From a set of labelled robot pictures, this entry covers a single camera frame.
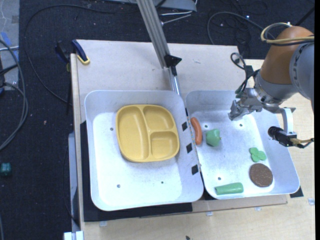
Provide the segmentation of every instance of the black floor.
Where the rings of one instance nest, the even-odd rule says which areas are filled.
[[[277,22],[299,24],[315,32],[315,0],[199,0],[197,13],[164,25],[169,43],[235,45],[245,59],[263,59],[269,46],[261,29]],[[159,9],[159,13],[172,10]],[[161,16],[162,21],[177,16]],[[12,176],[0,177],[0,215],[6,240],[62,239],[71,231],[68,199],[67,113],[70,74],[55,54],[62,41],[68,52],[73,39],[149,42],[147,30],[133,4],[95,0],[20,0],[19,62],[29,111],[22,129],[0,151],[0,163],[10,162]],[[17,127],[22,95],[7,91],[0,97],[0,143]]]

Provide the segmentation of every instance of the metal tray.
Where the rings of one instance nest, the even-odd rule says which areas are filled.
[[[202,129],[203,141],[196,151],[205,189],[216,199],[296,192],[300,181],[289,150],[268,135],[269,127],[279,126],[277,116],[263,110],[231,121],[228,112],[234,99],[234,91],[227,90],[192,91],[185,99],[189,117],[196,117]],[[206,132],[212,129],[219,129],[222,138],[216,147],[206,144]],[[249,152],[252,147],[267,156],[260,163],[273,173],[273,182],[268,187],[258,187],[250,180],[249,168],[254,164]],[[237,182],[243,184],[243,193],[216,194],[215,187]]]
[[[180,149],[171,159],[136,163],[118,145],[116,114],[123,106],[158,105],[172,114]],[[182,98],[173,91],[95,90],[84,101],[91,199],[103,211],[189,203],[204,191]]]

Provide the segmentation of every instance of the metal bracket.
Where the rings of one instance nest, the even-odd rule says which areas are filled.
[[[178,65],[178,63],[182,60],[182,58],[179,57],[175,57],[172,55],[166,55],[164,56],[164,61],[166,63],[166,66],[168,68],[171,68],[171,73],[174,76],[177,76],[177,69],[176,69],[176,65]]]
[[[295,134],[294,132],[294,117],[292,115],[293,111],[295,111],[295,108],[281,108],[280,109],[282,118],[283,118],[283,131],[287,135]]]
[[[228,113],[230,120],[240,120],[244,115],[252,112],[261,112],[263,105],[257,99],[253,88],[246,88],[239,101],[232,102],[230,113]]]

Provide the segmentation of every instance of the metal rod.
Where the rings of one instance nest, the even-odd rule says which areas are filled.
[[[136,2],[160,65],[162,68],[167,68],[165,56],[170,55],[170,50],[153,0],[136,0]],[[180,95],[180,86],[177,76],[172,74],[171,68],[168,69],[168,73],[172,90]]]
[[[185,16],[182,16],[182,17],[179,17],[179,18],[170,19],[170,20],[167,20],[165,22],[162,22],[162,25],[170,23],[170,22],[175,22],[177,20],[181,20],[181,19],[189,17],[189,16],[191,16],[191,14],[188,14],[188,15],[185,15]]]

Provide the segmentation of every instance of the black mat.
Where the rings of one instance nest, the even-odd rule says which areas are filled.
[[[98,209],[91,199],[90,169],[89,169],[89,147],[87,135],[87,123],[80,126],[81,132],[81,159],[82,159],[82,188],[83,188],[83,217],[85,222],[110,221],[125,218],[169,215],[192,212],[191,203],[177,203],[166,205],[155,205],[123,209],[119,211],[103,211]]]
[[[276,22],[295,24],[313,8],[314,2],[199,0],[197,13],[165,24],[164,33],[169,43],[210,44],[207,21],[215,13],[249,16],[262,27]],[[172,13],[168,9],[158,11]],[[175,17],[162,16],[161,20]],[[314,32],[314,19],[313,12],[301,26]],[[71,111],[66,115],[66,103],[43,86],[63,100],[68,97],[70,74],[58,60],[55,45],[63,41],[67,50],[72,51],[73,39],[149,42],[150,38],[136,5],[94,0],[20,0],[19,27],[19,60],[26,82],[29,115],[16,138],[0,152],[0,163],[10,162],[13,168],[12,177],[0,178],[4,236],[6,240],[62,239],[63,232],[71,231],[62,195],[62,169],[65,168],[64,190],[68,199],[68,159],[65,165],[63,160],[73,118]],[[263,59],[269,50],[259,40],[257,27],[228,14],[215,17],[209,32],[217,45],[238,46],[245,59]],[[26,52],[43,84],[36,77]],[[1,142],[17,126],[21,107],[21,96],[15,91],[0,98]]]

